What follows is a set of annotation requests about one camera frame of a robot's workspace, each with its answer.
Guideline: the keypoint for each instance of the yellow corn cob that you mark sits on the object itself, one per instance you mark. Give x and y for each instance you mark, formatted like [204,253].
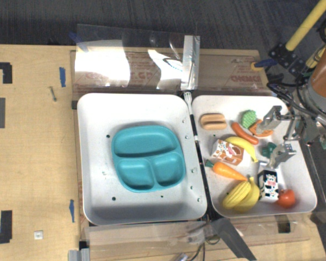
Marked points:
[236,194]

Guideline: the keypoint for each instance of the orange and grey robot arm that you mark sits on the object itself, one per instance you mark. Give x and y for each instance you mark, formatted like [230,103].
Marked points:
[323,72]

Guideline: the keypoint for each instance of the yellow banana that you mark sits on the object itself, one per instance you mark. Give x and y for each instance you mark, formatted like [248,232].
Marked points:
[243,144]
[251,200]

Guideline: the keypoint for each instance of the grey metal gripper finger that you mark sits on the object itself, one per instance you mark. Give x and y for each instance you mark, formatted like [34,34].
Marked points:
[270,120]
[282,154]

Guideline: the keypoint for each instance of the teal divided plate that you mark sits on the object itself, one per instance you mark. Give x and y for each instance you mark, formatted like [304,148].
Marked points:
[146,156]

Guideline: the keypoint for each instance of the brown and white carton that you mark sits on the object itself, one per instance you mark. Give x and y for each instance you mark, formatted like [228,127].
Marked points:
[228,152]

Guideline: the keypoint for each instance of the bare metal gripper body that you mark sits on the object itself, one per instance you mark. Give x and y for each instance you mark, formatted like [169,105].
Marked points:
[311,128]

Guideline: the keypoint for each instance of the white plastic tray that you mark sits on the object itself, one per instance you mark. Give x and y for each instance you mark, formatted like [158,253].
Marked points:
[97,159]
[296,178]

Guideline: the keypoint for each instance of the light green broccoli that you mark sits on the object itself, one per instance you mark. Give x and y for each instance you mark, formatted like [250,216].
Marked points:
[248,118]

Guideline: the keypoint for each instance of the grey metal screw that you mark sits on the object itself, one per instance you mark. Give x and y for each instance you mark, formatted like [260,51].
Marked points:
[53,94]

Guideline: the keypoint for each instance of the tan hot dog bun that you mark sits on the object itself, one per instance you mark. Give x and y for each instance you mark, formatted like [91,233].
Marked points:
[213,121]

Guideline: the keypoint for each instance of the small white square block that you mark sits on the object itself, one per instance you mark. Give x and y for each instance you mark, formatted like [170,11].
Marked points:
[38,235]

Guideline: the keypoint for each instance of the red-orange sausage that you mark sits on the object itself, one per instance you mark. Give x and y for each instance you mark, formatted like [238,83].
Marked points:
[243,133]

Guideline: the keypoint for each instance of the red tomato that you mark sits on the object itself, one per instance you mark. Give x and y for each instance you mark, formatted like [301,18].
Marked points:
[286,198]

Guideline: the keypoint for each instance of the orange carrot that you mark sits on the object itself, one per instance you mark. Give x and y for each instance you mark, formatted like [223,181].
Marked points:
[226,170]

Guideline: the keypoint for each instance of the dark green toy vegetable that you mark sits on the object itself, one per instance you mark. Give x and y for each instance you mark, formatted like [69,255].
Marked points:
[268,149]

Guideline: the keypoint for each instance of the black and white cow carton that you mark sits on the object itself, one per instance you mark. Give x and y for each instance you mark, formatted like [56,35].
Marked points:
[270,185]

